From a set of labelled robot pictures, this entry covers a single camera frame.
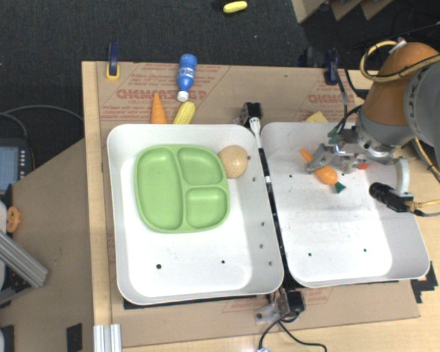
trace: orange carrot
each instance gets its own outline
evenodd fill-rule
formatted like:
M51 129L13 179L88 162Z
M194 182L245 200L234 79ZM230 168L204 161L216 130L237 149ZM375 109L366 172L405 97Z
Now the orange carrot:
M313 154L306 151L305 149L301 149L300 153L303 155L305 161L308 163L313 160ZM319 168L315 171L315 174L320 178L323 183L328 185L337 184L337 172L329 165L324 166L323 168Z
M152 124L167 124L166 112L161 102L160 95L156 92L153 95L152 116L150 119Z

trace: white tray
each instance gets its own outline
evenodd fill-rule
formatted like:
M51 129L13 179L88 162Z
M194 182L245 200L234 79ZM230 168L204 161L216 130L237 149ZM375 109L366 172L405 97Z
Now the white tray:
M340 175L339 194L306 173L299 150L313 153L334 126L273 122L261 132L290 273L306 287L424 276L430 261L416 218L368 193L374 182L395 187L394 166Z
M144 224L135 198L134 164L145 148L196 144L214 152L238 144L251 157L228 180L230 214L213 230L159 233ZM237 125L119 125L108 140L117 284L138 305L272 293L284 269L252 133Z

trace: yellow object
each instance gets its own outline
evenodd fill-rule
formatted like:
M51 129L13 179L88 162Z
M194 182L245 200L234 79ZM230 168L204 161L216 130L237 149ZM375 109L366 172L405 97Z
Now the yellow object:
M190 124L196 113L196 105L190 101L183 102L177 110L173 124Z
M120 66L117 66L117 72L115 76L109 74L109 64L106 64L106 78L110 81L117 81L120 77Z
M324 117L323 112L318 111L308 117L306 122L328 122L328 120Z
M14 233L21 223L20 211L15 206L10 206L7 211L7 232Z
M247 7L248 3L245 1L234 1L233 3L224 5L223 13L235 13L246 9Z
M166 112L161 102L160 95L156 92L153 94L152 116L150 124L167 124Z
M300 153L303 155L305 161L307 161L308 163L313 160L313 154L306 151L305 149L301 149ZM337 184L337 172L331 166L324 166L323 168L319 168L315 171L315 174L320 178L321 181L323 181L323 183L327 185Z
M226 146L219 153L225 174L229 179L240 177L248 166L248 153L241 146L232 144Z

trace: monitor screen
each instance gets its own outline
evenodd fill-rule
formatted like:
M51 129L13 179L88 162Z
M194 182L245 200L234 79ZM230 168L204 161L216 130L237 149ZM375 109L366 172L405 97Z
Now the monitor screen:
M18 147L0 146L0 192L18 180Z

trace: cardboard sheet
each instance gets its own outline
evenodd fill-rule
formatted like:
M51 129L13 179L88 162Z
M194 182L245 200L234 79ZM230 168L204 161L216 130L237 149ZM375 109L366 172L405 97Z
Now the cardboard sheet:
M87 176L83 140L13 186L21 225L16 243L49 274L0 309L0 327L14 326L16 352L67 351L67 328L81 324L92 350L92 284Z
M123 62L120 66L120 80L109 81L105 76L105 63L97 62L112 320L122 326L123 346L259 334L264 325L256 325L254 311L267 304L265 296L135 309L124 307L116 282L106 138L119 124L149 122L155 91L161 96L169 122L174 119L180 104L175 100L177 65ZM352 109L361 100L352 93L346 81L345 88L349 109ZM342 116L341 97L337 85L326 85L322 69L200 65L191 89L191 100L197 107L193 123L234 122L245 102L261 102L264 125L273 121L304 121L317 111L329 121L338 121ZM301 291L308 309L299 320L290 324L290 329L419 315L409 282Z

